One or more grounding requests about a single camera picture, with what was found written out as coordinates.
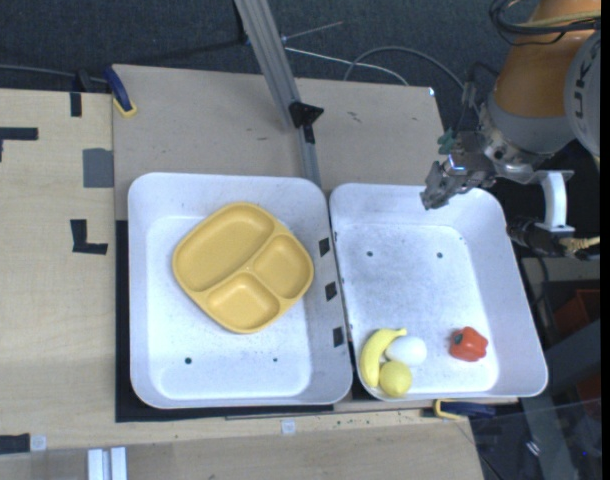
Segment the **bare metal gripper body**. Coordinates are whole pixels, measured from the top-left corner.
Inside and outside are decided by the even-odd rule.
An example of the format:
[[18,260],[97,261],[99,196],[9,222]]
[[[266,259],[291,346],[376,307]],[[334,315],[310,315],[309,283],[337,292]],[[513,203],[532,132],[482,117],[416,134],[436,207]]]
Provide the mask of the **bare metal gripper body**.
[[447,173],[470,170],[478,173],[476,188],[489,188],[504,178],[519,184],[532,183],[547,153],[532,152],[507,141],[500,133],[447,131]]

